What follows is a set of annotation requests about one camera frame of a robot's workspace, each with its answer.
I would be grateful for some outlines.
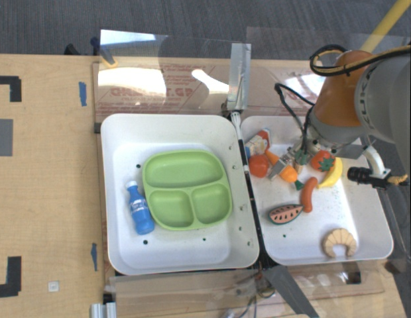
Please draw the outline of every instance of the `white square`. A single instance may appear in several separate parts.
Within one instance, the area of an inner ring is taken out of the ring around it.
[[[48,283],[48,292],[58,292],[60,291],[60,282],[56,280],[55,282]]]

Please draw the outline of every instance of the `blue bottle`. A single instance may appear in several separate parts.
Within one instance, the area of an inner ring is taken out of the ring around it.
[[[146,235],[154,230],[154,221],[147,205],[145,197],[138,191],[138,184],[135,181],[128,182],[126,189],[130,193],[129,207],[132,218],[135,222],[135,230],[138,235]]]

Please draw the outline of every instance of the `wooden table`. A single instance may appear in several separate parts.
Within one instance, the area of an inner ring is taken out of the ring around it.
[[[90,305],[102,302],[96,62],[94,56],[0,54],[0,76],[22,81],[21,102],[10,102],[9,86],[0,85],[0,119],[13,120],[12,156],[0,156],[0,285],[19,271],[7,275],[9,257],[21,257],[21,288],[0,296],[0,317],[88,317]],[[377,270],[382,291],[316,299],[313,306],[322,317],[404,317],[391,274],[381,265]],[[259,307],[259,317],[294,314],[284,303],[273,305]]]

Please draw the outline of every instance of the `white tray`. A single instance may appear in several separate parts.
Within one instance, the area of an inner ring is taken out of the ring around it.
[[[247,142],[261,129],[271,133],[271,151],[281,156],[300,139],[300,129],[292,117],[248,117],[241,123],[243,140]],[[364,157],[343,159],[342,178],[329,188],[315,189],[312,194],[313,211],[284,225],[274,225],[268,212],[278,205],[299,203],[300,192],[279,177],[251,176],[264,245],[268,255],[282,265],[321,264],[347,260],[383,259],[391,254],[393,241],[378,193],[369,185],[357,185],[347,179],[352,166],[368,167]],[[310,176],[319,180],[323,174],[304,166],[299,180]],[[357,240],[357,251],[345,256],[343,246],[335,246],[336,258],[327,257],[322,250],[322,239],[332,229],[347,229]]]
[[[241,153],[233,125],[215,115],[111,115],[101,126],[108,254],[126,275],[245,268],[259,255]],[[142,166],[151,155],[201,148],[214,153],[227,173],[233,210],[205,229],[169,231],[156,225],[138,235],[129,213],[125,184],[136,180],[143,193]]]

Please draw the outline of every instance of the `yellow banana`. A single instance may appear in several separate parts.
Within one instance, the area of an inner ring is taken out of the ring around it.
[[[335,157],[335,163],[327,172],[322,183],[318,184],[317,188],[334,186],[343,173],[343,161],[341,158]]]

